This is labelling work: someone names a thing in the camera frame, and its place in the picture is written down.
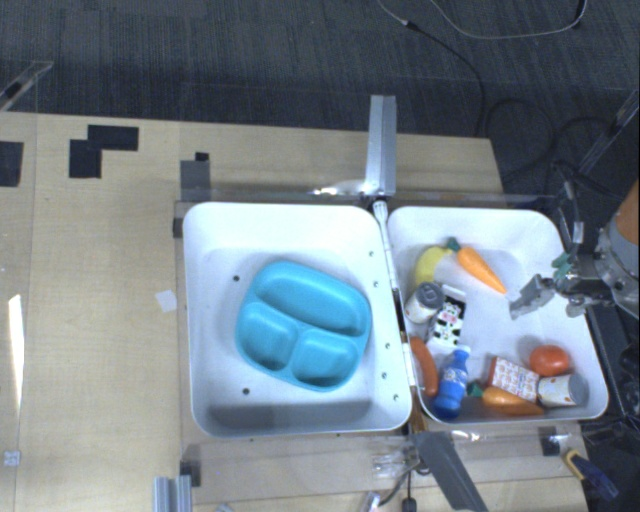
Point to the white can with orange print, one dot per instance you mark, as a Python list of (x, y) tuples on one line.
[(560, 391)]

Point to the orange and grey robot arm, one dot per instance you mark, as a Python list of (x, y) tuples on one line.
[(629, 225)]

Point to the orange carrot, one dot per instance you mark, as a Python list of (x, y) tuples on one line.
[(477, 267), (505, 399)]

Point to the white can with silver lid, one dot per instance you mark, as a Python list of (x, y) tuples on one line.
[(421, 306)]

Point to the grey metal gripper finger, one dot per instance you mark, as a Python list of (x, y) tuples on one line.
[(534, 286), (525, 306)]

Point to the orange-red sausage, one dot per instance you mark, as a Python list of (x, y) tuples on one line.
[(425, 362)]

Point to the orange printed carton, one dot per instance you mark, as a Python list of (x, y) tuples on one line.
[(512, 378)]

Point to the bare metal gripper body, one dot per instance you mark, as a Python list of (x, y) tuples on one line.
[(590, 289)]

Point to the yellow banana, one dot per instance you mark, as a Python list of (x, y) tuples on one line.
[(429, 265)]

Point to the white plastic tray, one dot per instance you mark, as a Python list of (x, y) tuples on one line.
[(220, 320), (540, 235)]

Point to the blue divided plate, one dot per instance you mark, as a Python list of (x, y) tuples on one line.
[(300, 320)]

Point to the orange tomato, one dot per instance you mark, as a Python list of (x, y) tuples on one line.
[(549, 360)]

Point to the white cow print carton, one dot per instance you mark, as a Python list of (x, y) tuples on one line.
[(448, 322)]

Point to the blue bottle with white cap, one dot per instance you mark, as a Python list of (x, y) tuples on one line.
[(451, 385)]

